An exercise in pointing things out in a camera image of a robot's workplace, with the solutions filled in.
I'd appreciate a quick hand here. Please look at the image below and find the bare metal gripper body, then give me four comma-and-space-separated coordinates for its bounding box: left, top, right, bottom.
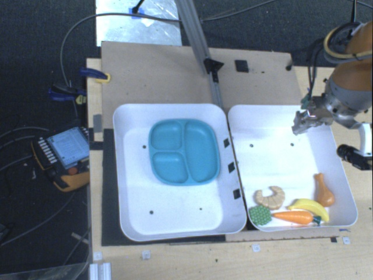
308, 93, 365, 130

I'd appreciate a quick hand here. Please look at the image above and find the white plastic tray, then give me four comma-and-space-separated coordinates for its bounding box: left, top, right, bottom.
112, 103, 248, 243
227, 104, 359, 233

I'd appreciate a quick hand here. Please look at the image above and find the orange chicken drumstick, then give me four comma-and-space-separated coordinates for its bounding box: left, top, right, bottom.
313, 172, 336, 208

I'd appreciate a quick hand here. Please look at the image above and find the beige croissant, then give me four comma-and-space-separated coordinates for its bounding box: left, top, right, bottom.
253, 185, 286, 211

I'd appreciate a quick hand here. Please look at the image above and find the yellow banana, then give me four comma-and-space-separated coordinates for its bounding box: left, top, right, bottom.
286, 198, 330, 223

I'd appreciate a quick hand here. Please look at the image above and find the orange carrot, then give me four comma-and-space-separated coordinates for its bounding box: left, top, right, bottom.
272, 209, 322, 227

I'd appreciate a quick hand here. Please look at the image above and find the blue divided plate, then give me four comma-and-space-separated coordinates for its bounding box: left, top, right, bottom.
148, 118, 221, 187

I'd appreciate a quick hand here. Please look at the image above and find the brown cardboard board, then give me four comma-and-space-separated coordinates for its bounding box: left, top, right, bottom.
100, 40, 351, 246

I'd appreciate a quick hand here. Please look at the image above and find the black cylinder on white bracket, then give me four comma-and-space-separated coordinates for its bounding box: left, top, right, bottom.
336, 122, 373, 172

